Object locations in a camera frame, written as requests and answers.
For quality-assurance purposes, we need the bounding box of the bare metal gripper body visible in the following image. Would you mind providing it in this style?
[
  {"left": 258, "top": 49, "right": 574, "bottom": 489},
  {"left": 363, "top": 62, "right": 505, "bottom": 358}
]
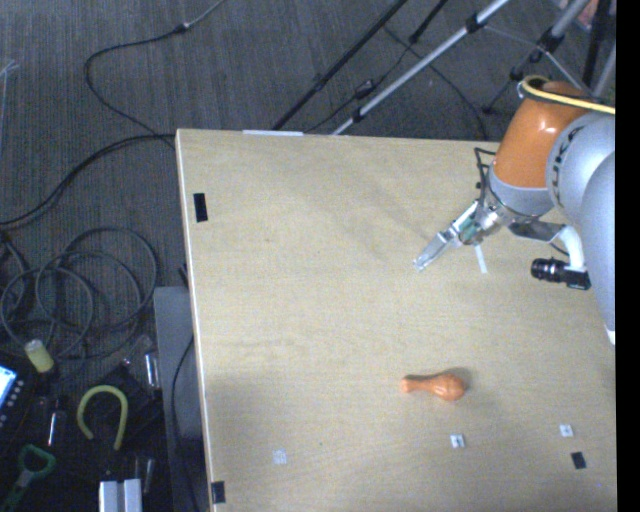
[{"left": 448, "top": 196, "right": 512, "bottom": 247}]

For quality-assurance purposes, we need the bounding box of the pale wood board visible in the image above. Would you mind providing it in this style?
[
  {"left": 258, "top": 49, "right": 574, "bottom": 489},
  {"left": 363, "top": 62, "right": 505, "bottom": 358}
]
[{"left": 174, "top": 128, "right": 617, "bottom": 512}]

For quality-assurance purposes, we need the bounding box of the orange toy chicken drumstick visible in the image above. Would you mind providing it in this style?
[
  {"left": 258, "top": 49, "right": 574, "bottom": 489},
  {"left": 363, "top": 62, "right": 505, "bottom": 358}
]
[{"left": 399, "top": 372, "right": 468, "bottom": 402}]

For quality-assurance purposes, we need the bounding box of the silver tripod stand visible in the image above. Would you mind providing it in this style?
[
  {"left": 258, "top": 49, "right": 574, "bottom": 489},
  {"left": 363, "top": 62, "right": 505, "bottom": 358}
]
[{"left": 331, "top": 0, "right": 512, "bottom": 136}]

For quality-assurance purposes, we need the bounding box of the silver and black tripod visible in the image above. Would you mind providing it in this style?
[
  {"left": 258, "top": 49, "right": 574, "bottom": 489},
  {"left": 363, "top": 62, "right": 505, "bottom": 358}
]
[{"left": 482, "top": 0, "right": 617, "bottom": 115}]

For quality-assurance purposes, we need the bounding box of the black stand pole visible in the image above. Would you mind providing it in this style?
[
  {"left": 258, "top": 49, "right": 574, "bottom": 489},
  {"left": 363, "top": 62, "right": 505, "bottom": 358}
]
[{"left": 271, "top": 0, "right": 409, "bottom": 131}]

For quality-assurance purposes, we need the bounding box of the white block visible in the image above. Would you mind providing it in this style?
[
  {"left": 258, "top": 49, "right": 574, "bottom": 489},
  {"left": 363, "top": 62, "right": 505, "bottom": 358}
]
[{"left": 98, "top": 478, "right": 144, "bottom": 512}]

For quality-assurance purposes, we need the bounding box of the pale yellow small cylinder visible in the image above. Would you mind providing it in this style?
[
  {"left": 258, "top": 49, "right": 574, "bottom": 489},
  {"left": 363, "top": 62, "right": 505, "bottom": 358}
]
[{"left": 24, "top": 338, "right": 56, "bottom": 374}]

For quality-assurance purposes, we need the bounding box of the black cylinder on white bracket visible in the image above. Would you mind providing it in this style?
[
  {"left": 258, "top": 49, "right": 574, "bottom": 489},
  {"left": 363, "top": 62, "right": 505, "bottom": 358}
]
[{"left": 530, "top": 223, "right": 593, "bottom": 291}]

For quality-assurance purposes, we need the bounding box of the yellow-green curved handle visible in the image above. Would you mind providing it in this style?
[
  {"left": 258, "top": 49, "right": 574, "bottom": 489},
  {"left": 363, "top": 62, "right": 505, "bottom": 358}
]
[{"left": 76, "top": 384, "right": 130, "bottom": 452}]

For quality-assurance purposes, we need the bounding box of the green handled tool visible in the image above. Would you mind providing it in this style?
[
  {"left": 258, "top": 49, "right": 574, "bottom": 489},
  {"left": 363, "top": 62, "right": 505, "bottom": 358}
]
[{"left": 0, "top": 443, "right": 57, "bottom": 512}]

